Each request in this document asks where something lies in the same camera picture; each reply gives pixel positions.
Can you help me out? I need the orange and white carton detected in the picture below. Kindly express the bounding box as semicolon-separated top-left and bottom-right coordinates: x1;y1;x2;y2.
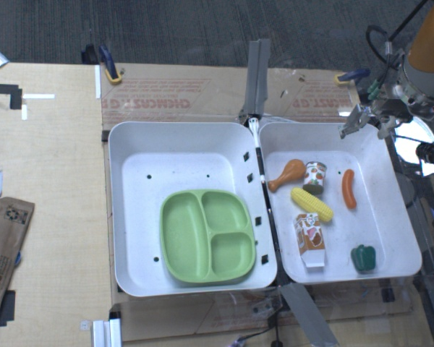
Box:
292;212;327;270

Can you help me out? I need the green divided plate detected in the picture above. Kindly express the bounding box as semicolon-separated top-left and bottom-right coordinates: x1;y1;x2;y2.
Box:
159;189;258;286

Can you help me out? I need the black cylinder on white bracket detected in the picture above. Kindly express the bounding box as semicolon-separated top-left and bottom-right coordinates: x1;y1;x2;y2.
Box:
414;141;434;166

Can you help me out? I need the yellow toy corn cob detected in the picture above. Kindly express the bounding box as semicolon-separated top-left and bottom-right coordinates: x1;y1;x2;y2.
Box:
289;187;335;224

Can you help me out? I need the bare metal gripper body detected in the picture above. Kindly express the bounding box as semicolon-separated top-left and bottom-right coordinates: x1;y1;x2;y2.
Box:
370;80;434;123

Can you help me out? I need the brown paper bag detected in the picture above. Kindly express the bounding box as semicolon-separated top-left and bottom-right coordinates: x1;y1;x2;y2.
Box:
0;192;36;341

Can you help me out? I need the small can with tomato print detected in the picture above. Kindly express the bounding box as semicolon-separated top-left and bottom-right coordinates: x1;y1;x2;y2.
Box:
302;160;328;196

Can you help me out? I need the orange-brown toy chicken drumstick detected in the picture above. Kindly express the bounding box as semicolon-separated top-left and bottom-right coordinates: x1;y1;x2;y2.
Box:
267;158;307;194

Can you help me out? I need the green toy bell pepper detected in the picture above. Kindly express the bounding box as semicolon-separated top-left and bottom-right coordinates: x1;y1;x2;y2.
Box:
349;244;378;274

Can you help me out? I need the orange toy sausage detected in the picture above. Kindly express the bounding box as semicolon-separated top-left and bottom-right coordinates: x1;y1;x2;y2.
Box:
341;168;358;210

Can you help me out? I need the white plastic tray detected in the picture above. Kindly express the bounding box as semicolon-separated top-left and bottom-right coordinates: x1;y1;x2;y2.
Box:
107;121;278;298
258;121;423;286

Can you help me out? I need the brown cardboard board red print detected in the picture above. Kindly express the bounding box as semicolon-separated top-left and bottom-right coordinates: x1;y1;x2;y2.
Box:
100;62;422;342

